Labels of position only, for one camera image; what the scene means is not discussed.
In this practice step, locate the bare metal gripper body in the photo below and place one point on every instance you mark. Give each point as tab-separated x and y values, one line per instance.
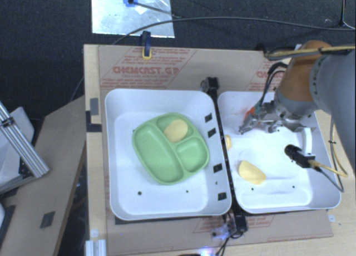
289	120

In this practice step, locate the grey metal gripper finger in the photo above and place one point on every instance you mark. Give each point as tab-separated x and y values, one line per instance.
250	125
272	128

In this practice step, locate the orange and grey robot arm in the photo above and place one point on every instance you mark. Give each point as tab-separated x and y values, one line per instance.
331	82

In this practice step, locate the yellow oval toy food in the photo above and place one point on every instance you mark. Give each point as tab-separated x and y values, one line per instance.
251	172
228	142
175	131

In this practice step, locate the brown cardboard board red print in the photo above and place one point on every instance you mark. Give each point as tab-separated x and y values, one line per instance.
228	65

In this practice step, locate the white plastic tray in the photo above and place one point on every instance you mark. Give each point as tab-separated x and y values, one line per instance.
161	196
281	193

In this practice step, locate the green divided plate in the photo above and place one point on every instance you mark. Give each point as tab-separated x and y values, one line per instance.
155	152

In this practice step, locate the black cylinder on white bracket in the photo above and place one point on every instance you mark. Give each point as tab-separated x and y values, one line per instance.
296	153

